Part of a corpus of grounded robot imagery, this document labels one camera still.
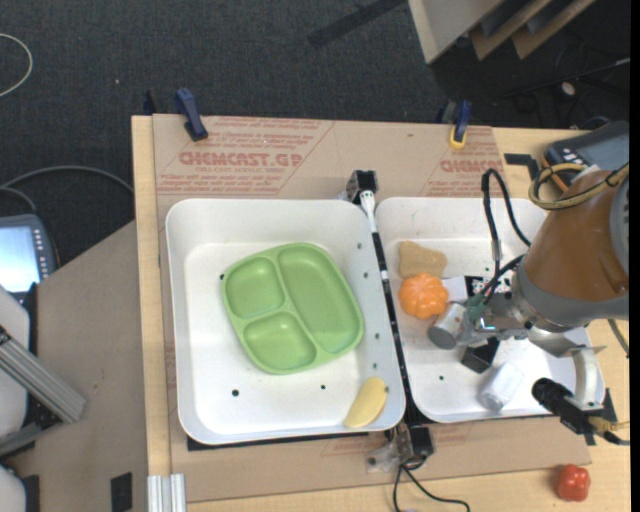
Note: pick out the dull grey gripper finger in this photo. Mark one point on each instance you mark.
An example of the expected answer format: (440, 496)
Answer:
(475, 339)
(469, 316)

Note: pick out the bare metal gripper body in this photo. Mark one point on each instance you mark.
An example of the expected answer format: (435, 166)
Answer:
(510, 320)

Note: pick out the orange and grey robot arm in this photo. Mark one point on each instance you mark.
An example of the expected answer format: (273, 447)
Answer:
(575, 250)

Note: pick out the small black box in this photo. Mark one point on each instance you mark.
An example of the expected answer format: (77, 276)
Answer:
(477, 357)

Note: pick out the silver can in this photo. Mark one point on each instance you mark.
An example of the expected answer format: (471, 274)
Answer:
(442, 330)

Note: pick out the small white carton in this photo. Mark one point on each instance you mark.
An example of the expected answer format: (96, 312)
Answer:
(454, 289)

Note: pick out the black and white packet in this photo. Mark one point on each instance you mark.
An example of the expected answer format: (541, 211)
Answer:
(477, 285)

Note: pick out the orange pumpkin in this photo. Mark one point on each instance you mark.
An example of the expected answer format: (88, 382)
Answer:
(422, 296)

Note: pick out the white plastic bottle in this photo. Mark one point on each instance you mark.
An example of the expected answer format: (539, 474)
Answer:
(500, 387)

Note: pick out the white plastic tray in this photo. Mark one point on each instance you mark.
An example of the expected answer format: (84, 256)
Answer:
(210, 400)
(440, 390)

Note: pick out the beige biscuit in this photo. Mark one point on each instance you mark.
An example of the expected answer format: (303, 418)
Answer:
(420, 257)

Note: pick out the thin black and white rod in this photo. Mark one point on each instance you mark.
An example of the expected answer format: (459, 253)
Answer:
(385, 272)

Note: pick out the yellow banana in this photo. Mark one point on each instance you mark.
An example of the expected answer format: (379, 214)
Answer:
(367, 405)

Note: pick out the green divided plate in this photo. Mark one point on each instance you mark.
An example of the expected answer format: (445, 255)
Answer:
(310, 290)

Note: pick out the red bell pepper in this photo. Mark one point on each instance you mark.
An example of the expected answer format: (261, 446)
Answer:
(573, 482)

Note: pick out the brown cardboard board red print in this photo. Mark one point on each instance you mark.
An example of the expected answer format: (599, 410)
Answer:
(300, 160)

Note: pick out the black cylinder on white bracket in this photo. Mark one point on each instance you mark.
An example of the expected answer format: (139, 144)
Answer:
(560, 400)

